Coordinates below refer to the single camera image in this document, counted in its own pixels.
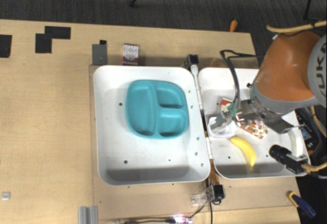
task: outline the black tape marking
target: black tape marking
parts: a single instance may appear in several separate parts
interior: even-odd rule
[[[0,58],[9,58],[12,35],[0,35]]]
[[[35,34],[35,53],[51,53],[52,39],[45,34]]]
[[[71,39],[71,28],[46,26],[44,34],[35,34],[35,53],[52,53],[53,38]]]
[[[71,28],[70,27],[52,27],[46,26],[44,29],[46,35],[51,38],[59,39],[71,39]]]

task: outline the metal bracket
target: metal bracket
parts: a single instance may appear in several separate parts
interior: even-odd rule
[[[201,193],[190,195],[191,207],[202,207],[206,203],[210,202],[213,202],[215,205],[218,205],[224,197],[225,192],[222,185],[210,185]]]
[[[108,65],[107,44],[102,43],[92,45],[92,65]]]
[[[181,68],[191,71],[191,66],[198,65],[198,64],[199,64],[198,55],[189,54],[187,58],[184,60],[183,64],[181,65]]]
[[[98,224],[98,206],[79,207],[78,224]]]

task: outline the white sink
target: white sink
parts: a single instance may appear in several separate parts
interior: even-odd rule
[[[187,130],[175,138],[142,138],[128,127],[129,85],[159,80],[178,85],[189,113]],[[111,185],[199,182],[210,164],[192,74],[182,68],[102,66],[94,74],[98,170]]]
[[[236,69],[241,89],[241,99],[247,99],[249,88],[247,83],[252,83],[258,70]],[[224,68],[205,68],[199,73],[201,95],[203,100],[206,120],[216,116],[219,112],[217,102],[222,97],[233,99],[234,83],[229,69]],[[295,112],[291,112],[283,118],[292,125],[298,125]],[[301,131],[293,129],[295,137],[302,147],[304,155],[308,156]],[[269,149],[277,144],[294,152],[289,134],[279,135],[273,130],[268,131],[268,135],[263,139],[258,139],[242,129],[238,129],[238,136],[245,138],[254,147],[257,155],[254,171],[249,171],[245,157],[241,150],[229,139],[211,138],[211,149],[215,159],[215,166],[220,175],[225,178],[254,178],[254,177],[276,177],[276,176],[295,176],[294,173],[278,163],[269,155]]]

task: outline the small box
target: small box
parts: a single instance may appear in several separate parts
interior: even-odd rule
[[[125,44],[123,47],[123,65],[138,65],[138,46]]]

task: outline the yellow cable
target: yellow cable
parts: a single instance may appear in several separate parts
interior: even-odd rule
[[[327,168],[327,162],[322,163],[319,166],[312,166],[310,164],[302,164],[301,167],[305,170],[306,173],[317,172],[321,169]]]
[[[271,27],[270,25],[267,25],[267,30],[274,32],[274,33],[287,33],[287,32],[298,32],[298,31],[303,31],[303,30],[309,30],[312,28],[319,28],[319,27],[324,27],[326,26],[326,20],[318,21],[316,23],[312,24],[306,24],[302,26],[297,26],[297,27],[291,27],[291,28],[274,28]]]
[[[315,111],[315,107],[314,106],[311,106],[310,107],[310,110],[311,110],[311,115],[312,115],[312,118],[314,120],[314,122],[316,123],[318,129],[320,130],[320,132],[326,137],[326,130],[321,126],[320,124],[320,121],[317,119],[317,115],[316,115],[316,111]]]
[[[292,198],[293,195],[296,195],[294,191],[289,191],[287,194],[287,198],[290,200],[290,202],[298,208],[298,204],[295,202],[295,200]]]

